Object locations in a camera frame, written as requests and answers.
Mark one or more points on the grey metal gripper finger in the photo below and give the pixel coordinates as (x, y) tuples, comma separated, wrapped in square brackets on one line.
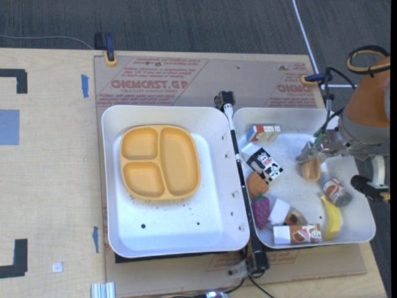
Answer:
[(305, 154), (320, 157)]

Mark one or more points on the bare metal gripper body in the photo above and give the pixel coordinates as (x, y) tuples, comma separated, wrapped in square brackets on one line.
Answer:
[(338, 146)]

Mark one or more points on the tan bread piece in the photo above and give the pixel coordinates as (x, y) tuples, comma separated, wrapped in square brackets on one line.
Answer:
[(311, 171)]

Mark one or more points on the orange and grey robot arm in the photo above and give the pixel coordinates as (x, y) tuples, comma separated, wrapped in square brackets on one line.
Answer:
[(369, 104)]

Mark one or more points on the orange and white can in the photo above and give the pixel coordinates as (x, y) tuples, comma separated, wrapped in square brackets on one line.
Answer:
[(336, 191)]

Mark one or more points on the white plastic tray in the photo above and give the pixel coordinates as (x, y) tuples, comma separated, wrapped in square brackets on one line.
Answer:
[(173, 225), (297, 191)]

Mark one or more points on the cow print milk carton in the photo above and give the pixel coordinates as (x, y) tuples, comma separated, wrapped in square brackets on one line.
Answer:
[(266, 164)]

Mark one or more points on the orange and blue carton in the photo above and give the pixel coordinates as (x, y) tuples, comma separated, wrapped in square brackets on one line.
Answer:
[(263, 133)]

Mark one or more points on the orange waffle biscuit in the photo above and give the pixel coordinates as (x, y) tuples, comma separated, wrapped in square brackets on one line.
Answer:
[(256, 185)]

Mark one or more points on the small white carton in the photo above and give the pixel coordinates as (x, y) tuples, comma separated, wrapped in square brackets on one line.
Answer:
[(279, 211)]

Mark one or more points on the yellow banana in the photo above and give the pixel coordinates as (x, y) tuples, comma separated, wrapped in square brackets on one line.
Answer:
[(332, 220)]

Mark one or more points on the brown pizza slice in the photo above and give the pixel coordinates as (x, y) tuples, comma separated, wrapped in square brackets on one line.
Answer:
[(296, 218)]

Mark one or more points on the thin black and white rod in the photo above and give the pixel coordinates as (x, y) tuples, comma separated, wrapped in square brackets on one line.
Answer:
[(239, 160)]

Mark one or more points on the purple grapes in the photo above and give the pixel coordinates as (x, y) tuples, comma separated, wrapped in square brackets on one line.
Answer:
[(260, 211)]

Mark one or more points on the white and orange carton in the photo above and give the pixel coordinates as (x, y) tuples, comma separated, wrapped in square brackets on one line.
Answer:
[(294, 234)]

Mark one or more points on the brown cardboard board red print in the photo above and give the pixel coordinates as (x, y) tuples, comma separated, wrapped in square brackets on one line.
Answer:
[(217, 76)]

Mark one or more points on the orange divided plate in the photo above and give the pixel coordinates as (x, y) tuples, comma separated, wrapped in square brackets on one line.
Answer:
[(178, 161)]

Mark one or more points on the black cylinder on white bracket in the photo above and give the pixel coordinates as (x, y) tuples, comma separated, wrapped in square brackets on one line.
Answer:
[(367, 186)]

